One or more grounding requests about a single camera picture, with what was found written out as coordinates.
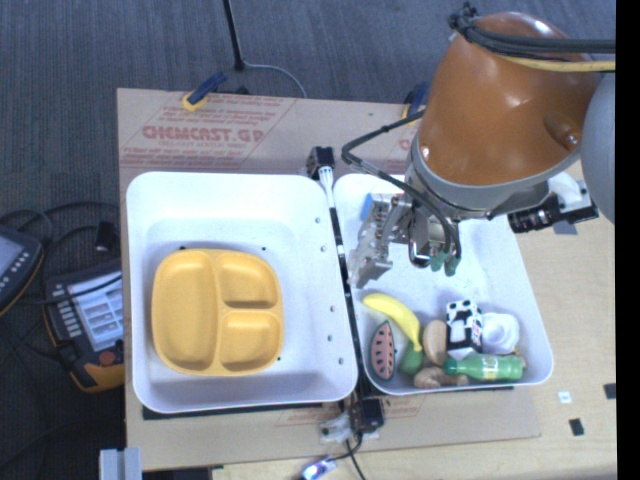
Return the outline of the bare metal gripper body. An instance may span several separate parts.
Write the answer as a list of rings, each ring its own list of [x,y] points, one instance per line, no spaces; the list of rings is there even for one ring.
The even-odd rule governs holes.
[[[370,193],[368,225],[375,227],[375,240],[388,239],[408,247],[409,261],[420,268],[457,268],[457,227],[444,223],[406,195]]]

